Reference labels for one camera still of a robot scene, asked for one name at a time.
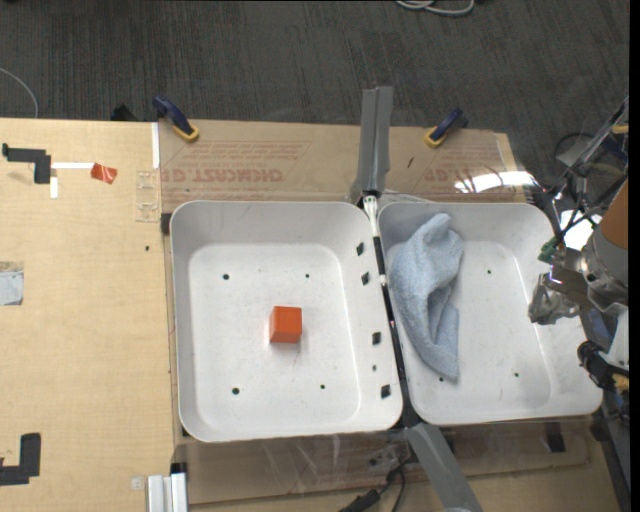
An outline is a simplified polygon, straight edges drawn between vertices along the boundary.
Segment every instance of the orange cube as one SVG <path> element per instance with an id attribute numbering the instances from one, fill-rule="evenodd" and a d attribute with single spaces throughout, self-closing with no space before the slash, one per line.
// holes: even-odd
<path id="1" fill-rule="evenodd" d="M 271 343 L 298 343 L 302 336 L 302 309 L 274 306 L 269 318 Z"/>

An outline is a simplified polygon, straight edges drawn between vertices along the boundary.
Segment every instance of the wooden board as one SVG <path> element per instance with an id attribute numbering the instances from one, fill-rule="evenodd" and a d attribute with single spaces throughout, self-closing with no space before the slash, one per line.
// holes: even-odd
<path id="1" fill-rule="evenodd" d="M 22 305 L 0 307 L 4 464 L 42 435 L 41 475 L 0 487 L 0 511 L 142 511 L 132 478 L 172 453 L 162 237 L 134 221 L 150 125 L 3 119 L 0 142 L 118 169 L 112 185 L 61 170 L 51 200 L 32 165 L 0 159 L 0 261 L 25 275 Z"/>

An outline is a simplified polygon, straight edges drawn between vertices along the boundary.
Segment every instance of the black bracket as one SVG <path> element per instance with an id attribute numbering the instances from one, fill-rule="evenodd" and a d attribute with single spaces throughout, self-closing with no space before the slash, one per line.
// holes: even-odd
<path id="1" fill-rule="evenodd" d="M 162 230 L 163 235 L 168 235 L 171 230 L 171 215 L 172 213 L 161 213 L 160 214 L 160 229 Z"/>
<path id="2" fill-rule="evenodd" d="M 111 112 L 112 121 L 137 121 L 138 118 L 133 115 L 129 107 L 124 103 L 119 103 Z"/>
<path id="3" fill-rule="evenodd" d="M 2 145 L 2 155 L 9 162 L 34 163 L 33 181 L 38 185 L 47 185 L 51 182 L 51 155 L 47 155 L 44 149 L 20 149 Z"/>
<path id="4" fill-rule="evenodd" d="M 40 476 L 40 434 L 24 434 L 20 438 L 20 465 L 3 466 L 0 458 L 0 486 L 25 485 L 32 476 Z"/>

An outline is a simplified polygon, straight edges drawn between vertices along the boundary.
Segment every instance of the white strip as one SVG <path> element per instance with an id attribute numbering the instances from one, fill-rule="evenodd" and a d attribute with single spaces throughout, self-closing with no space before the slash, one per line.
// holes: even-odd
<path id="1" fill-rule="evenodd" d="M 160 131 L 158 123 L 151 123 L 151 148 L 153 151 L 153 168 L 160 167 Z"/>
<path id="2" fill-rule="evenodd" d="M 173 494 L 171 492 L 171 477 L 165 476 L 163 481 L 164 481 L 164 510 L 165 512 L 173 512 Z"/>
<path id="3" fill-rule="evenodd" d="M 93 169 L 95 162 L 54 162 L 52 169 Z"/>
<path id="4" fill-rule="evenodd" d="M 147 512 L 166 512 L 164 492 L 162 475 L 152 475 L 147 478 Z"/>
<path id="5" fill-rule="evenodd" d="M 58 177 L 51 176 L 51 180 L 49 181 L 49 192 L 51 194 L 51 199 L 58 199 Z"/>
<path id="6" fill-rule="evenodd" d="M 173 512 L 188 512 L 186 474 L 174 473 L 171 475 L 171 497 L 173 499 Z"/>

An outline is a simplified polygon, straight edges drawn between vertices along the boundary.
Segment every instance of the cardboard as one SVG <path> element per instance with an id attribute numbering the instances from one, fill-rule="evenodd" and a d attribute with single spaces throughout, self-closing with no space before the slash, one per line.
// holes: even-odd
<path id="1" fill-rule="evenodd" d="M 196 199 L 335 201 L 348 197 L 358 168 L 359 126 L 194 122 L 200 137 L 192 143 L 178 137 L 167 123 L 159 123 L 165 214 Z M 522 187 L 511 186 L 507 179 L 520 173 L 505 136 L 459 130 L 434 149 L 422 141 L 424 133 L 419 127 L 391 129 L 389 193 L 437 201 L 526 200 Z M 526 173 L 521 174 L 527 181 Z"/>
<path id="2" fill-rule="evenodd" d="M 0 142 L 119 172 L 60 169 L 53 200 L 0 158 L 0 261 L 24 268 L 22 304 L 0 306 L 0 459 L 42 437 L 40 476 L 0 487 L 0 511 L 142 511 L 134 483 L 173 449 L 162 233 L 134 215 L 151 125 L 0 119 Z"/>

